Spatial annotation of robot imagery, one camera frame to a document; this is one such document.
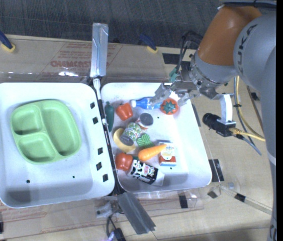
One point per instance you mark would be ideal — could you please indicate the green striped heart biscuit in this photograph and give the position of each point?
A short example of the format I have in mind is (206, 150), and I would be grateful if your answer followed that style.
(144, 140)

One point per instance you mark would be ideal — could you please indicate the orange carrot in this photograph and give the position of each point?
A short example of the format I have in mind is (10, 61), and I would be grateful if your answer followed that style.
(151, 152)

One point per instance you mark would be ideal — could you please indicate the orange and white carton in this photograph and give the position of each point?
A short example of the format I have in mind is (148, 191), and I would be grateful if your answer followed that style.
(167, 155)

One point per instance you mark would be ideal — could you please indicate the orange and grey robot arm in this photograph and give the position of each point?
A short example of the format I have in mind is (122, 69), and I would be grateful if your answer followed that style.
(254, 59)

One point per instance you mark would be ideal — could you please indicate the green divided plate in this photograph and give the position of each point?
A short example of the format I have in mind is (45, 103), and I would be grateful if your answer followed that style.
(48, 124)

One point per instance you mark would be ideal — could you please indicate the red tomato green stem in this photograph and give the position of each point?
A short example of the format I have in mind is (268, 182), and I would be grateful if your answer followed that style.
(169, 107)

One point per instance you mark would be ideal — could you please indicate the black cylinder on white bracket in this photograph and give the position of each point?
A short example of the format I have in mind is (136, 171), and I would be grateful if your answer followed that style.
(218, 123)

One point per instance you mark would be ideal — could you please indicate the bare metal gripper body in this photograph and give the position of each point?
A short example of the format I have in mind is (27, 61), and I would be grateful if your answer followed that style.
(189, 84)

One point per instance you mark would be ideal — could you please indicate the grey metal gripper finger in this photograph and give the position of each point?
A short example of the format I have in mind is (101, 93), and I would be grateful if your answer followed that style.
(184, 98)
(162, 92)

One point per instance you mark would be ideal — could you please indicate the white plastic tray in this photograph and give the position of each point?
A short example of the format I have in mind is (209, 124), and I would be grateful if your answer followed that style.
(55, 179)
(186, 144)

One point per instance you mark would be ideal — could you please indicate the black and white cow carton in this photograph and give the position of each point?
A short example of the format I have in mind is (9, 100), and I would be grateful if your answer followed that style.
(143, 172)

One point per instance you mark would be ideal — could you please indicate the yellow banana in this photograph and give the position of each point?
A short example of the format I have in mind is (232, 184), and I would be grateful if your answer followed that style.
(117, 138)

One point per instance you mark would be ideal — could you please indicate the green patterned can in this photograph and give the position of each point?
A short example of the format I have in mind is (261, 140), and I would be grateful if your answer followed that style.
(130, 133)

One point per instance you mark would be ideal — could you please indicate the red bell pepper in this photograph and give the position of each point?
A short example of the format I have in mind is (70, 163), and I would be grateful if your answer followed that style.
(124, 111)
(123, 161)

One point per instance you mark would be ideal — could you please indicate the brown cardboard board red print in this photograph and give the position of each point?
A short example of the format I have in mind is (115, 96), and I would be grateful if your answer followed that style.
(43, 56)

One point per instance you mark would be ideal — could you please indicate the blue bottle white cap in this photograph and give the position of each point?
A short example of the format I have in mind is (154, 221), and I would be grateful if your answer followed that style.
(143, 103)

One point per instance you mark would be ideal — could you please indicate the dark green toy pepper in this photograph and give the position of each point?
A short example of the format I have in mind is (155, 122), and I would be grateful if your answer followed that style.
(110, 114)

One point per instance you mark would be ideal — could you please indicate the small red and white can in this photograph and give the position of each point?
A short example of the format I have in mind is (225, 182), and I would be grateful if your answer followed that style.
(145, 120)

